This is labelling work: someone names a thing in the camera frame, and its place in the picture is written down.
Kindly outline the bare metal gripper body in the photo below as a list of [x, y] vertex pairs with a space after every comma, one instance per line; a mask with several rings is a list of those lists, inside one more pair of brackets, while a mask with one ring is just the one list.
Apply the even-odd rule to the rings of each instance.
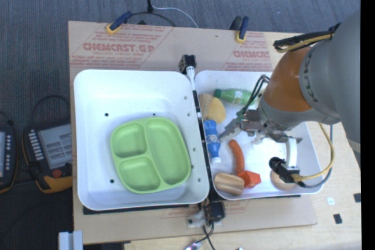
[[240, 128], [248, 134], [259, 134], [271, 138], [275, 142], [285, 143], [291, 138], [287, 133], [301, 122], [301, 112], [249, 109], [240, 122]]

